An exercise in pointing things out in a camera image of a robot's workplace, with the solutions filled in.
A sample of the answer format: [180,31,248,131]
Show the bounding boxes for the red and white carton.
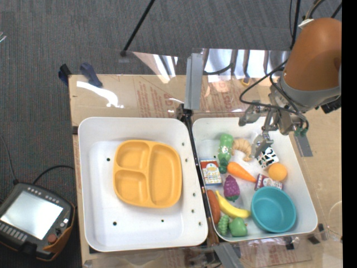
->
[200,159,223,186]

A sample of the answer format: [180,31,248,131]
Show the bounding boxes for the brown cardboard board red print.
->
[68,74,342,268]

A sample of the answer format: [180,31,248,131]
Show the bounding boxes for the black and white carton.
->
[256,147,280,169]

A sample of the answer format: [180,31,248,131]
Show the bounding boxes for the yellow divided plate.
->
[113,140,184,209]

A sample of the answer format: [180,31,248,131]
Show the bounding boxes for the white plastic tray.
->
[191,117,319,243]
[77,117,209,253]

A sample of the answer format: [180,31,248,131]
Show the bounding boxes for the orange ball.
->
[268,162,288,182]

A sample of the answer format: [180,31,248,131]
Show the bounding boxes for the yellow banana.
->
[215,190,252,219]

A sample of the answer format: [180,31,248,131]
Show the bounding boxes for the tan croissant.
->
[231,138,253,162]

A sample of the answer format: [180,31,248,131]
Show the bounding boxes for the green pepper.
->
[229,217,248,237]

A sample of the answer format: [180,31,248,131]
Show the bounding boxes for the brown sausage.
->
[206,189,221,225]

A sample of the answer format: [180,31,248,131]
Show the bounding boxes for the orange carrot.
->
[226,161,257,183]

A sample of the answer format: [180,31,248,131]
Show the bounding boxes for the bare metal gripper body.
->
[264,85,308,136]

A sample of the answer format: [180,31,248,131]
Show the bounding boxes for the purple grapes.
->
[223,174,241,203]

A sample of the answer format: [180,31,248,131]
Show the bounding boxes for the green bottle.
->
[217,133,234,174]

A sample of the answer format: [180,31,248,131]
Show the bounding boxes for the thin black rod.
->
[184,115,219,246]

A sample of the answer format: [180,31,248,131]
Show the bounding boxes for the green grapes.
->
[217,215,231,237]

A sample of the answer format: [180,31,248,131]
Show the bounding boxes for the black cylinder on white bracket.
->
[320,95,342,114]

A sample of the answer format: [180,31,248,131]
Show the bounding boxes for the teal bowl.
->
[250,186,297,233]

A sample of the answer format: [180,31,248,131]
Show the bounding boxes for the red and white can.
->
[254,174,283,192]

